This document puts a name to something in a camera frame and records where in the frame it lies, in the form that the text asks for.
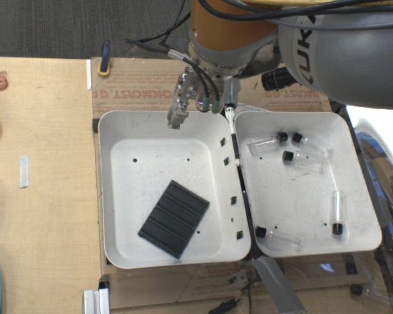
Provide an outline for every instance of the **wooden board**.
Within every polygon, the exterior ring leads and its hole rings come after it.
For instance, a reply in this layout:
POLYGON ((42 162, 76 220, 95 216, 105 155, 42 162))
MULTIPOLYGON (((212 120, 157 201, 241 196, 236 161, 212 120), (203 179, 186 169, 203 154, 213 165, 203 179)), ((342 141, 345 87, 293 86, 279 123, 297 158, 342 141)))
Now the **wooden board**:
POLYGON ((100 278, 92 96, 84 60, 0 58, 2 314, 81 313, 100 278), (19 159, 29 156, 29 186, 19 159))

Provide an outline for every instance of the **plastic tube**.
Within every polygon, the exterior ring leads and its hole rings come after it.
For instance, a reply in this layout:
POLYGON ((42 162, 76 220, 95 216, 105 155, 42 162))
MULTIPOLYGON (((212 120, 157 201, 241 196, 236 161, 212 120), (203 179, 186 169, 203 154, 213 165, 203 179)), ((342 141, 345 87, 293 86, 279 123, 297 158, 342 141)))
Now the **plastic tube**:
POLYGON ((291 142, 297 145, 300 150, 309 154, 317 154, 326 160, 329 160, 332 156, 332 149, 322 141, 312 136, 301 135, 295 132, 291 137, 291 142))
POLYGON ((276 133, 276 135, 258 135, 250 139, 248 143, 249 151, 252 155, 256 156, 270 150, 276 150, 281 143, 288 140, 287 133, 282 131, 276 133))
POLYGON ((265 238, 265 245, 270 249, 301 251, 301 238, 287 234, 281 230, 267 230, 258 226, 255 229, 255 234, 257 237, 265 238))
POLYGON ((342 235, 345 211, 345 193, 341 191, 333 191, 331 194, 331 223, 332 233, 334 235, 342 235))
POLYGON ((372 285, 351 284, 349 286, 351 294, 361 299, 364 305, 375 306, 377 304, 393 309, 393 294, 373 287, 372 285))
POLYGON ((306 152, 284 151, 282 154, 282 161, 289 166, 307 171, 324 172, 326 160, 317 154, 307 154, 306 152))

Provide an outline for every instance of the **black rubber pad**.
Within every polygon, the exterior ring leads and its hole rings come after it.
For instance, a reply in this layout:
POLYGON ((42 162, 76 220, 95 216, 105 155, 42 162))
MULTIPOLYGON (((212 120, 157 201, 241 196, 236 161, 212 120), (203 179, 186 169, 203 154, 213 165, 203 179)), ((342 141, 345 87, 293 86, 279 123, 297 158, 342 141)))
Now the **black rubber pad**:
POLYGON ((209 202, 171 181, 138 235, 180 258, 209 202))

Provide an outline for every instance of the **black cap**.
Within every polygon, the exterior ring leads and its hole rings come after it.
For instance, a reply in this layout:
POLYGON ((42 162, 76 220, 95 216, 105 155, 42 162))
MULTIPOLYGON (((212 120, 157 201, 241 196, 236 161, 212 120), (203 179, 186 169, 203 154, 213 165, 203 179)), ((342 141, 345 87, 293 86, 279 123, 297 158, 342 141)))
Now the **black cap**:
POLYGON ((287 133, 284 133, 283 131, 280 131, 279 133, 277 133, 276 136, 279 138, 280 143, 286 142, 288 140, 287 133))
POLYGON ((294 158, 294 152, 291 151, 284 151, 282 154, 282 160, 284 162, 291 162, 294 158))
POLYGON ((266 236, 266 234, 267 234, 267 229, 266 228, 264 228, 264 227, 256 227, 256 229, 255 229, 255 235, 257 236, 257 237, 262 237, 262 238, 264 238, 265 236, 266 236))
POLYGON ((343 225, 340 223, 334 223, 332 226, 332 232, 335 235, 342 235, 343 232, 343 225))
POLYGON ((364 290, 364 287, 359 284, 351 284, 349 285, 349 290, 351 291, 352 294, 355 294, 356 296, 360 296, 362 294, 362 291, 364 290))
POLYGON ((293 137, 291 138, 291 140, 296 143, 300 143, 302 139, 303 135, 301 135, 300 133, 294 133, 293 137))

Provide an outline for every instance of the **yellow cable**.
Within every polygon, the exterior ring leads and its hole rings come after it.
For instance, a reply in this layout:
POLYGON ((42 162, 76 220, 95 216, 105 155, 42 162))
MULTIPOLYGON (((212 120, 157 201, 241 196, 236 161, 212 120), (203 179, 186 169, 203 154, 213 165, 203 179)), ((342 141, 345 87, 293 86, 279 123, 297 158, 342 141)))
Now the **yellow cable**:
MULTIPOLYGON (((306 7, 319 5, 321 3, 329 3, 335 0, 241 0, 247 3, 257 3, 258 5, 270 6, 291 6, 291 7, 306 7)), ((358 6, 386 6, 393 5, 393 0, 377 1, 375 3, 362 3, 358 6)))

